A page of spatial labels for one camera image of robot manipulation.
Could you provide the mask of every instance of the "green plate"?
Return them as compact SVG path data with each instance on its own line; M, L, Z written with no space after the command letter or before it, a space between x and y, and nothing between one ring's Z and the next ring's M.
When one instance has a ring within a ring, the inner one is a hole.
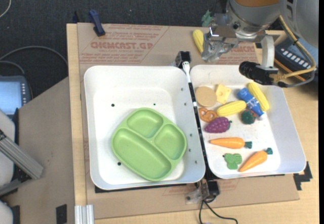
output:
M166 178L187 147L183 131L150 108L133 111L112 135L115 156L130 170L150 181Z

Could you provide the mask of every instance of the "wooden table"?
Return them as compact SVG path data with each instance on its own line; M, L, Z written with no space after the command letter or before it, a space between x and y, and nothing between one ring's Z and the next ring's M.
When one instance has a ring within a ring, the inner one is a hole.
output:
M87 205L85 161L80 102L77 25L67 24L71 128L75 205ZM312 173L302 183L300 200L217 208L221 216L235 217L239 223L319 223L318 176L318 90L312 84L285 89L285 96ZM202 210L203 222L234 223ZM96 223L199 223L198 210L138 215L96 220Z

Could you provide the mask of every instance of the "tan round disc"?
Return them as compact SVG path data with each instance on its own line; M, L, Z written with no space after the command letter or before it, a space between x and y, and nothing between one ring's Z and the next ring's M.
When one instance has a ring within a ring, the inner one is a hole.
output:
M208 86L198 87L195 94L197 102L204 107L211 107L217 101L215 92Z

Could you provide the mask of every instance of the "wooden edge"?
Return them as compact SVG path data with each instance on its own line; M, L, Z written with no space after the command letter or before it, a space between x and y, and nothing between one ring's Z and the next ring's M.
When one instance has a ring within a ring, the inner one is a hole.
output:
M80 100L80 72L78 62L77 25L67 24L67 56L70 87L72 155L75 205L87 204L86 171L84 159L82 107Z

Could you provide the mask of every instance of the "white cable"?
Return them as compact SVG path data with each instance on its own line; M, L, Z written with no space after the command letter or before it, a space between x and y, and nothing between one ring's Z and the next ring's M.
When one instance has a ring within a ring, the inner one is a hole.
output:
M9 5L8 5L7 9L6 9L2 14L0 14L0 18L1 18L2 16L4 16L6 12L8 12L10 6L11 6L11 0L9 0Z

